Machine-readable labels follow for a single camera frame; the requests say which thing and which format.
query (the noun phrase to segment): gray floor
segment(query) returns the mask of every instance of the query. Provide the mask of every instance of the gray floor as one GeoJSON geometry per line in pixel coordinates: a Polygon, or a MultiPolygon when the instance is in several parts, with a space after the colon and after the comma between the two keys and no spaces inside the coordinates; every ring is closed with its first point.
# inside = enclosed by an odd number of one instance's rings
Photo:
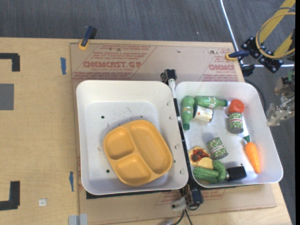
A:
{"type": "MultiPolygon", "coordinates": [[[[238,46],[255,36],[266,18],[284,0],[223,0],[238,46]]],[[[97,28],[97,39],[232,42],[220,0],[0,0],[0,36],[27,38],[82,38],[86,26],[97,28]]],[[[266,41],[275,49],[295,27],[283,21],[266,41]]],[[[259,64],[248,57],[245,64],[259,64]]],[[[257,67],[246,79],[258,86],[266,107],[280,104],[273,93],[275,74],[257,67]]],[[[295,119],[271,127],[283,168],[280,186],[293,224],[295,198],[295,119]]]]}

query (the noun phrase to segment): tin can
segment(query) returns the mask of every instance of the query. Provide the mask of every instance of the tin can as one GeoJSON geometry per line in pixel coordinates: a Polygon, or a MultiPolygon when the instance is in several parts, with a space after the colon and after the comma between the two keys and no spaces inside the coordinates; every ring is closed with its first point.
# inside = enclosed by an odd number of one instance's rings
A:
{"type": "Polygon", "coordinates": [[[244,131],[242,113],[233,112],[228,115],[228,118],[229,118],[229,132],[233,134],[240,134],[244,131]]]}
{"type": "Polygon", "coordinates": [[[213,159],[218,160],[228,155],[228,152],[219,137],[207,143],[213,159]]]}
{"type": "Polygon", "coordinates": [[[205,108],[201,106],[195,106],[194,108],[194,118],[198,120],[210,122],[212,120],[213,114],[214,110],[210,108],[205,108]]]}

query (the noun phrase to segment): orange carrot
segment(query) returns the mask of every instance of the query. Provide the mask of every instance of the orange carrot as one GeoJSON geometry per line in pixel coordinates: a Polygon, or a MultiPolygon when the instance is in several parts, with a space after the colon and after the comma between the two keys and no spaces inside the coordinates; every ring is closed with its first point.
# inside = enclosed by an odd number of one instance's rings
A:
{"type": "Polygon", "coordinates": [[[250,136],[245,136],[244,139],[246,140],[247,144],[245,145],[245,150],[250,162],[255,170],[256,173],[261,172],[258,153],[256,145],[253,142],[250,142],[250,136]]]}

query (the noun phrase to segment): toy tomato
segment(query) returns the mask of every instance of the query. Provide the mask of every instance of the toy tomato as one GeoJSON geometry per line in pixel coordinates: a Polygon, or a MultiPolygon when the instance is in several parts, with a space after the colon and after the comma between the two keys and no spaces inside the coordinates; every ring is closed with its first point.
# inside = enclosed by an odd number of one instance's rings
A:
{"type": "Polygon", "coordinates": [[[229,113],[243,113],[244,109],[244,104],[237,99],[232,100],[229,105],[229,113]]]}

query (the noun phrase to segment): yellow plastic plate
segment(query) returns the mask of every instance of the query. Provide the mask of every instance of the yellow plastic plate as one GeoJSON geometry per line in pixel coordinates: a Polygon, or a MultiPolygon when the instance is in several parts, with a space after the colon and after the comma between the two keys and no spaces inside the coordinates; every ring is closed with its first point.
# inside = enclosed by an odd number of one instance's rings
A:
{"type": "Polygon", "coordinates": [[[104,151],[118,178],[129,186],[149,183],[170,170],[171,151],[149,121],[134,120],[110,131],[104,151]]]}

